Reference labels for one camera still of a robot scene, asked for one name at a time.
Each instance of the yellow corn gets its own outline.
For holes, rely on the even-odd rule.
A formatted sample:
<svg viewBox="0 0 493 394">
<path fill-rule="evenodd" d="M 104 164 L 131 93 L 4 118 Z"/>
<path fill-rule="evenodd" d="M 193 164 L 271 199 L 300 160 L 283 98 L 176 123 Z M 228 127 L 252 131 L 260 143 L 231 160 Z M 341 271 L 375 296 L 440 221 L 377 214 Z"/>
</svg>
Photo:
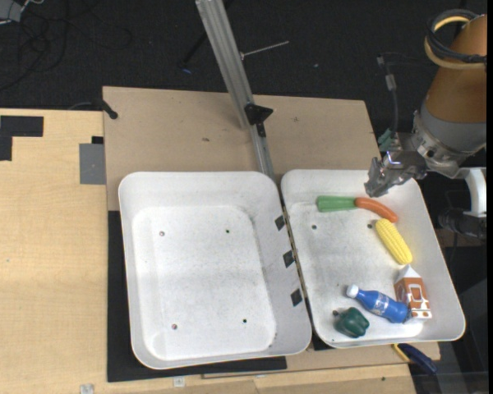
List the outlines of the yellow corn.
<svg viewBox="0 0 493 394">
<path fill-rule="evenodd" d="M 382 218 L 376 222 L 376 230 L 378 231 L 378 236 L 398 263 L 409 264 L 412 262 L 411 250 L 393 223 L 388 219 Z"/>
</svg>

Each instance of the sausage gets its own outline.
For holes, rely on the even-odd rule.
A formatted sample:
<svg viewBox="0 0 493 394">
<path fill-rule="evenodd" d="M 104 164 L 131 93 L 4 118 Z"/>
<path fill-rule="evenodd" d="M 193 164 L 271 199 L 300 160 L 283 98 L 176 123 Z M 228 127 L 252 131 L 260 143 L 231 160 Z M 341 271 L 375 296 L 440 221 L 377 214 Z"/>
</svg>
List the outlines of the sausage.
<svg viewBox="0 0 493 394">
<path fill-rule="evenodd" d="M 379 216 L 388 219 L 391 223 L 396 223 L 398 221 L 398 215 L 395 212 L 374 199 L 368 199 L 367 197 L 356 197 L 356 199 L 354 199 L 354 205 L 358 208 L 371 210 Z"/>
</svg>

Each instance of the wooden table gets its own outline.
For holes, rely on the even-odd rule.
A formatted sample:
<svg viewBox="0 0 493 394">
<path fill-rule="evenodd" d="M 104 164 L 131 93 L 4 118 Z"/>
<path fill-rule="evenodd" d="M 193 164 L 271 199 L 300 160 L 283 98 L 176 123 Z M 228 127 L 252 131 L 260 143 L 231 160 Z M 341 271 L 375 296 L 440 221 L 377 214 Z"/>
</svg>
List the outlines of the wooden table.
<svg viewBox="0 0 493 394">
<path fill-rule="evenodd" d="M 120 114 L 117 120 L 102 112 L 0 109 L 0 116 L 44 118 L 44 135 L 13 137 L 12 160 L 0 162 L 0 393 L 75 394 L 81 386 L 84 392 L 135 394 L 415 392 L 408 366 L 390 346 L 309 349 L 289 356 L 284 372 L 263 375 L 108 383 L 107 211 L 117 209 L 117 181 L 143 164 L 162 168 L 155 170 L 186 170 L 188 163 L 219 170 L 224 156 L 232 159 L 225 168 L 256 166 L 248 138 L 241 139 L 247 132 L 234 126 L 227 94 L 106 88 L 104 98 Z M 276 108 L 265 126 L 279 177 L 307 165 L 367 169 L 378 154 L 361 101 L 260 96 L 256 102 Z M 201 112 L 217 112 L 228 122 L 202 121 Z M 153 120 L 136 126 L 150 116 Z M 191 120 L 192 126 L 183 125 Z M 177 128 L 157 136 L 150 121 L 176 122 Z M 182 135 L 195 137 L 182 144 Z M 92 136 L 105 138 L 107 185 L 81 184 L 79 145 L 91 143 Z M 133 144 L 122 148 L 119 140 Z M 222 153 L 227 145 L 235 154 Z M 138 155 L 139 148 L 146 156 Z M 199 152 L 186 152 L 194 148 Z M 156 158 L 156 153 L 170 155 Z M 204 160 L 194 163 L 202 154 Z M 437 343 L 418 347 L 440 358 Z"/>
</svg>

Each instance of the black floor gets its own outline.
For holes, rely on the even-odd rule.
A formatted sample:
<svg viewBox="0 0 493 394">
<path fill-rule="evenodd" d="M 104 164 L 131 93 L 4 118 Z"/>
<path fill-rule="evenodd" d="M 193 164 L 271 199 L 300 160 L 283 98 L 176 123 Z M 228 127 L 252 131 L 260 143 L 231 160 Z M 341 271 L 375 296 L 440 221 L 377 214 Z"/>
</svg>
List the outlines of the black floor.
<svg viewBox="0 0 493 394">
<path fill-rule="evenodd" d="M 241 52 L 288 41 L 246 56 L 253 94 L 363 100 L 377 136 L 391 123 L 393 104 L 376 57 L 390 63 L 399 131 L 410 131 L 436 72 L 423 48 L 427 21 L 458 7 L 487 13 L 487 0 L 225 1 Z M 455 33 L 449 27 L 443 39 Z M 105 85 L 226 92 L 202 36 L 194 0 L 31 3 L 20 23 L 0 25 L 0 108 L 97 108 Z M 485 166 L 486 155 L 469 162 Z M 468 203 L 463 183 L 429 176 L 420 184 L 436 226 L 450 200 Z M 462 295 L 486 279 L 486 245 L 450 250 L 446 259 Z M 486 374 L 477 339 L 467 333 L 454 350 L 465 373 Z"/>
</svg>

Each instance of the bottle cap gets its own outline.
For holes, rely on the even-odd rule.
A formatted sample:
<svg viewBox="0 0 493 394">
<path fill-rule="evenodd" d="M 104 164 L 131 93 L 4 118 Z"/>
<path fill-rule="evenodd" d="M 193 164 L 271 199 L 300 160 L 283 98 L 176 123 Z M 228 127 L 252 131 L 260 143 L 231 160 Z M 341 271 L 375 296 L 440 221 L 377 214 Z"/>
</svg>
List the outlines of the bottle cap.
<svg viewBox="0 0 493 394">
<path fill-rule="evenodd" d="M 359 289 L 358 289 L 358 286 L 356 286 L 356 285 L 350 285 L 347 288 L 347 296 L 349 298 L 356 298 L 356 295 L 358 294 L 358 292 L 359 292 Z"/>
</svg>

